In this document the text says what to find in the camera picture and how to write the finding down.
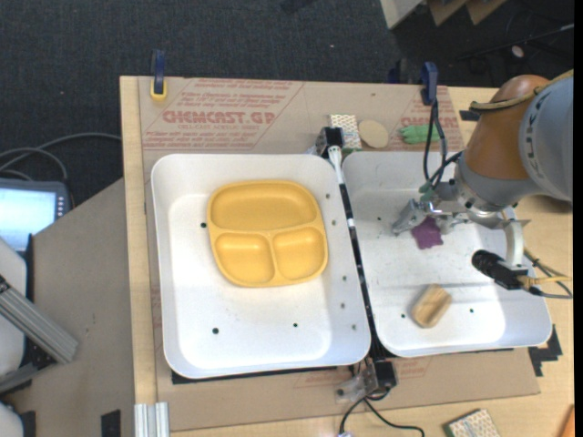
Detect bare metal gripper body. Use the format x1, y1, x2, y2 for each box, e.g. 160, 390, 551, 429
425, 180, 514, 228

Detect purple grapes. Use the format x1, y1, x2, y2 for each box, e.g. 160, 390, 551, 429
411, 216, 445, 250

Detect white plastic tray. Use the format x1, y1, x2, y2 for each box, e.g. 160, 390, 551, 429
341, 149, 554, 359
149, 152, 373, 381

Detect thin black and white rod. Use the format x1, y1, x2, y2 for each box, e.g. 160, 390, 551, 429
327, 145, 380, 363

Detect green toy broccoli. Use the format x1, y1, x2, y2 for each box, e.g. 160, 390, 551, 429
397, 124, 444, 146

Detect tan toy bread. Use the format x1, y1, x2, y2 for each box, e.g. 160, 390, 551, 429
410, 282, 454, 330

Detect tan round biscuit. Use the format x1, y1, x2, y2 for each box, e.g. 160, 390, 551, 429
357, 118, 390, 150

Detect white patterned packet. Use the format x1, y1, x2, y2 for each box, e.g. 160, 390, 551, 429
443, 408, 498, 437
329, 113, 363, 151

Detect yellow divided plate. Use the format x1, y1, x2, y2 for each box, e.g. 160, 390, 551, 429
205, 179, 330, 289

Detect brown cardboard board red print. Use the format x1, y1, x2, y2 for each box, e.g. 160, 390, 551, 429
136, 76, 543, 432

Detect black cylinder on white bracket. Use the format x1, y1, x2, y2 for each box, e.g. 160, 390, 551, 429
471, 217, 532, 290

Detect black block with thin wires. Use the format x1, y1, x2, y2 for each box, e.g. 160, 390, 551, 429
335, 361, 400, 403
317, 126, 345, 158

